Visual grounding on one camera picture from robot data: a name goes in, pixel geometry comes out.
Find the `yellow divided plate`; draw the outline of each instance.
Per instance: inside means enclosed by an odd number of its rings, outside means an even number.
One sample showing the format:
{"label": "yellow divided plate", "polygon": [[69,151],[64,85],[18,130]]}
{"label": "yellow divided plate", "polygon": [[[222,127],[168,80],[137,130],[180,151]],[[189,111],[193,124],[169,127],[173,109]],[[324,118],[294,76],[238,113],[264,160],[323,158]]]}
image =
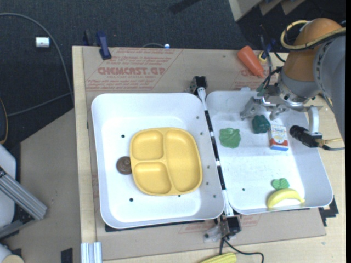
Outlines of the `yellow divided plate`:
{"label": "yellow divided plate", "polygon": [[139,131],[132,137],[129,150],[134,182],[146,194],[181,195],[196,190],[201,184],[199,151],[186,130]]}

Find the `blue clamp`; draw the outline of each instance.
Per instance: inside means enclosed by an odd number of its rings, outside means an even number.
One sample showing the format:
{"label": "blue clamp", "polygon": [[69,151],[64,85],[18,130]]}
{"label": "blue clamp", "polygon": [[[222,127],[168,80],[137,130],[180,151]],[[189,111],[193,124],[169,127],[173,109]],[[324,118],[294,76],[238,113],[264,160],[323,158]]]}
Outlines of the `blue clamp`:
{"label": "blue clamp", "polygon": [[[273,46],[275,45],[275,43],[276,43],[275,39],[272,39],[270,41],[270,43],[265,47],[265,50],[267,51],[267,53],[270,53],[270,51],[273,49]],[[258,54],[258,59],[261,62],[267,61],[267,55],[266,55],[265,51],[262,51]]]}
{"label": "blue clamp", "polygon": [[111,59],[112,56],[109,51],[109,47],[107,46],[107,37],[104,31],[100,30],[97,32],[97,44],[101,46],[100,55],[103,60]]}

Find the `black connector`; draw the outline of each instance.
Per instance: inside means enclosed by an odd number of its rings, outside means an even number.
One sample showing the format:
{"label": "black connector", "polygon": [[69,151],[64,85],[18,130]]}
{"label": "black connector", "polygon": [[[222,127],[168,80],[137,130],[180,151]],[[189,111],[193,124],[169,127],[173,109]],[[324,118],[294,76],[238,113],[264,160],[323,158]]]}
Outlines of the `black connector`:
{"label": "black connector", "polygon": [[229,226],[229,237],[236,235],[241,231],[240,222],[238,217],[227,218]]}
{"label": "black connector", "polygon": [[302,144],[310,147],[310,148],[316,148],[319,146],[318,142],[316,139],[321,139],[322,135],[311,135],[308,133],[307,129],[300,127],[298,125],[293,125],[290,128],[289,131],[290,135],[293,138],[296,138],[297,140],[301,141]]}
{"label": "black connector", "polygon": [[207,88],[207,80],[205,76],[195,76],[190,84],[190,92],[197,95],[198,88]]}

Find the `orange object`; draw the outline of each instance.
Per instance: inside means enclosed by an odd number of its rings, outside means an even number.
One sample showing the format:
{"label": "orange object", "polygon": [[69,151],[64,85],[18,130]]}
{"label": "orange object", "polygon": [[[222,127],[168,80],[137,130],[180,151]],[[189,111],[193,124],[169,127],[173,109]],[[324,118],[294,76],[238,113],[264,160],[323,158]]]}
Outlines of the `orange object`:
{"label": "orange object", "polygon": [[238,51],[237,57],[246,65],[246,67],[256,76],[264,78],[264,70],[259,63],[257,56],[250,46],[245,46]]}
{"label": "orange object", "polygon": [[[317,38],[340,29],[342,26],[333,20],[318,18],[307,23],[297,36],[294,45],[302,45],[312,42]],[[297,80],[313,82],[313,61],[319,46],[314,49],[303,51],[291,51],[284,63],[284,73],[287,77]]]}

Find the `banana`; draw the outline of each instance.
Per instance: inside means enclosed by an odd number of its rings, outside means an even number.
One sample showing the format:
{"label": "banana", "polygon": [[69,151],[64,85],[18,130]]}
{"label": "banana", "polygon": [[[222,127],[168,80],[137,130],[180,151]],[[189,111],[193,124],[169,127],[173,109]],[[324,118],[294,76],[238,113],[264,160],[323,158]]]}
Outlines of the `banana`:
{"label": "banana", "polygon": [[280,189],[272,193],[267,200],[267,207],[272,208],[284,199],[297,199],[304,203],[304,199],[300,197],[298,192],[294,189]]}

